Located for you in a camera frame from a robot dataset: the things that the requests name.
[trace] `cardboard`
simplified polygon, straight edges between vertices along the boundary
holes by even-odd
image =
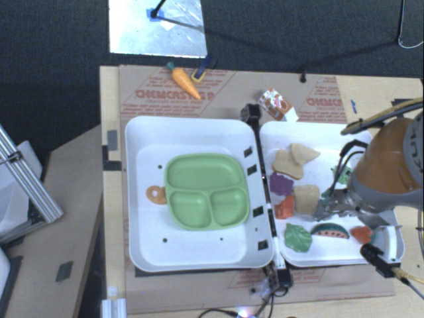
[[[121,66],[119,68],[119,113],[122,164],[125,166],[124,129],[139,115],[238,119],[247,103],[257,103],[270,88],[277,89],[299,115],[299,121],[346,123],[345,110],[336,77],[308,76],[301,83],[295,74],[207,70],[197,85],[201,100],[182,91],[166,68]],[[265,112],[261,123],[275,121]],[[223,270],[147,274],[137,270],[128,254],[127,179],[123,180],[125,248],[125,297],[127,313],[206,309],[259,305],[251,289],[264,280],[262,270]],[[391,280],[385,280],[372,266],[297,269],[294,286],[276,303],[322,301],[393,295]]]

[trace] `bread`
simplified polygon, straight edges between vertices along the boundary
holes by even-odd
[[[296,212],[313,216],[318,206],[319,188],[316,185],[295,186],[293,194]]]
[[[291,144],[290,152],[295,162],[303,166],[318,157],[321,153],[302,144]]]
[[[303,177],[303,168],[294,159],[290,152],[278,150],[276,158],[272,163],[272,169],[275,172],[287,174],[293,179],[299,180]]]

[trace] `green plate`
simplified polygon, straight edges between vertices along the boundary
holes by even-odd
[[[175,157],[165,169],[165,189],[170,213],[185,229],[227,229],[249,214],[243,169],[225,154]]]

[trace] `black fabric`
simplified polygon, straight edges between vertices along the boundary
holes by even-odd
[[[395,42],[401,0],[201,4],[219,69],[423,77],[423,47]],[[110,54],[108,12],[108,0],[0,0],[0,123],[16,143],[30,140],[42,161],[100,123],[99,66],[168,61]],[[407,0],[403,43],[422,38],[423,0]]]

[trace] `white tray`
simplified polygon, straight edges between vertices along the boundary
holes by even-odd
[[[271,261],[274,246],[256,142],[252,129],[236,120],[137,117],[125,129],[129,189],[129,251],[147,272],[259,268]],[[252,153],[245,157],[245,150]],[[228,154],[246,176],[250,214],[241,225],[189,231],[172,219],[167,205],[148,200],[149,186],[164,186],[166,164],[190,153]],[[257,172],[247,169],[256,165]],[[263,214],[254,210],[263,207]]]
[[[265,168],[269,175],[272,174],[272,162],[274,161],[276,151],[279,149],[289,150],[291,143],[304,144],[321,154],[318,158],[306,163],[303,166],[304,175],[300,180],[294,180],[293,186],[316,185],[320,194],[330,187],[333,182],[333,172],[331,168],[339,162],[339,153],[343,146],[354,139],[363,142],[370,142],[371,136],[367,132],[361,132],[355,135],[340,135],[345,125],[325,124],[325,123],[285,123],[269,122],[266,123],[260,131],[262,149],[265,161]],[[353,168],[360,159],[360,155],[353,156],[348,166]],[[344,188],[345,185],[337,183],[336,188]],[[270,192],[272,205],[275,205],[284,198]],[[396,225],[396,218],[392,212],[388,219]],[[284,233],[286,224],[301,225],[307,231],[319,223],[336,223],[344,227],[348,232],[357,226],[364,226],[356,217],[343,217],[333,215],[330,219],[317,222],[307,215],[294,216],[286,220],[276,219],[276,228],[280,242],[280,250],[283,257],[294,266],[312,267],[312,266],[334,266],[347,264],[366,264],[367,261],[360,254],[362,246],[355,238],[330,238],[313,235],[313,242],[308,252],[295,252],[288,248],[284,242]]]

